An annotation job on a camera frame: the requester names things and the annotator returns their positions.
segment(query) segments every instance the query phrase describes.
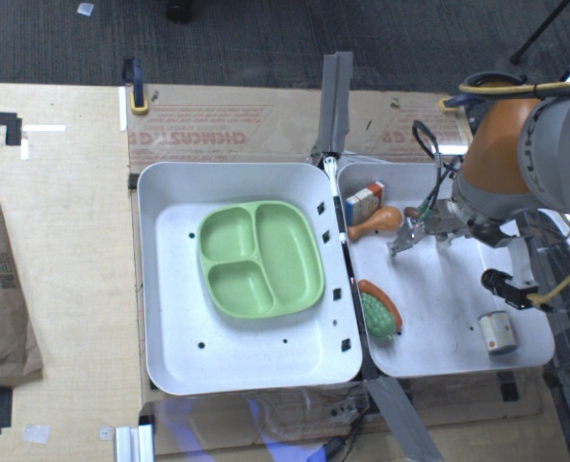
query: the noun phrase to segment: green plate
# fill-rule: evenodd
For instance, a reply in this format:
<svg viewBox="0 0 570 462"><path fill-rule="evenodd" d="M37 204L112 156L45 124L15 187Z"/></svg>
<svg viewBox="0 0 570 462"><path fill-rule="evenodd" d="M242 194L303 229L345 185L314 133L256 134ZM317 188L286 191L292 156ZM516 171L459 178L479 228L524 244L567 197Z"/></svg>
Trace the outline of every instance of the green plate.
<svg viewBox="0 0 570 462"><path fill-rule="evenodd" d="M311 228L295 206L248 202L217 209L197 231L208 293L224 313L263 319L313 306L324 270Z"/></svg>

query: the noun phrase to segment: small box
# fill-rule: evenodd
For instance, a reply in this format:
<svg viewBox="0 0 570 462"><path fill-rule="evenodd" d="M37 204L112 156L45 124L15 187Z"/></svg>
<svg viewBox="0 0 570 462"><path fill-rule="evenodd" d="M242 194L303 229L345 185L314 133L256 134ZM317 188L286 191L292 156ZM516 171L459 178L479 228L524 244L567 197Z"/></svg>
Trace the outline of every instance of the small box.
<svg viewBox="0 0 570 462"><path fill-rule="evenodd" d="M368 219L381 206L384 186L375 181L345 201L345 221L354 226Z"/></svg>

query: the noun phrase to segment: light wood surface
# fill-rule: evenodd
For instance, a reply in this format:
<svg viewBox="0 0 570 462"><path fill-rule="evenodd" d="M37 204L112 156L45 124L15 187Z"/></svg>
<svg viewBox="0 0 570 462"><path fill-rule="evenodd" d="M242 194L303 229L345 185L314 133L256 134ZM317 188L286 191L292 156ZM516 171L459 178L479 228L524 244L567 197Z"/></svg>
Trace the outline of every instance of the light wood surface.
<svg viewBox="0 0 570 462"><path fill-rule="evenodd" d="M111 461L103 426L137 425L141 409L128 142L117 88L0 84L0 112L31 133L29 159L5 146L0 201L43 355L42 373L13 389L0 460ZM23 441L49 426L46 444Z"/></svg>

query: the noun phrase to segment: tin can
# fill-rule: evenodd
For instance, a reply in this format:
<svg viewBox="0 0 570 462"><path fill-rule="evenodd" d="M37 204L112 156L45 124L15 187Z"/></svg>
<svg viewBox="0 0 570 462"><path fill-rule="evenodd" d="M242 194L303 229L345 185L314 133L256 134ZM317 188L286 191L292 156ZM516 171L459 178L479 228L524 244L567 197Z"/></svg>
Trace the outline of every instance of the tin can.
<svg viewBox="0 0 570 462"><path fill-rule="evenodd" d="M490 355L505 354L517 348L507 312L485 313L478 319L486 350Z"/></svg>

